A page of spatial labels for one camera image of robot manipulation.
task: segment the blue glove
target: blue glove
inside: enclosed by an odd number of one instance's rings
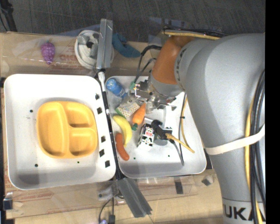
[[[125,43],[126,38],[123,35],[118,33],[112,35],[112,45],[121,55],[128,58],[135,58],[141,55],[138,50]]]

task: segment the blue bottle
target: blue bottle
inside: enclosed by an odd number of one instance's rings
[[[125,89],[115,78],[109,79],[106,83],[106,87],[117,97],[124,98],[126,96]]]

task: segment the white strap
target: white strap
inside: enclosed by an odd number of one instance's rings
[[[206,147],[205,151],[209,155],[223,154],[223,153],[226,153],[226,152],[234,150],[234,149],[238,149],[241,147],[245,147],[245,146],[254,144],[254,143],[258,142],[259,140],[261,140],[263,136],[265,136],[265,124],[262,126],[261,130],[257,134],[254,134],[254,135],[251,135],[251,136],[239,139],[239,140],[235,140],[230,143],[223,144],[223,145],[220,145],[217,147]]]

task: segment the yellow plate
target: yellow plate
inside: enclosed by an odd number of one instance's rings
[[[78,102],[53,101],[37,112],[37,137],[42,151],[52,158],[80,158],[98,145],[93,112]]]

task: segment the yellow banana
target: yellow banana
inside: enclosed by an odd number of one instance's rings
[[[133,132],[130,123],[120,115],[113,116],[114,121],[119,125],[124,137],[124,146],[131,140]]]

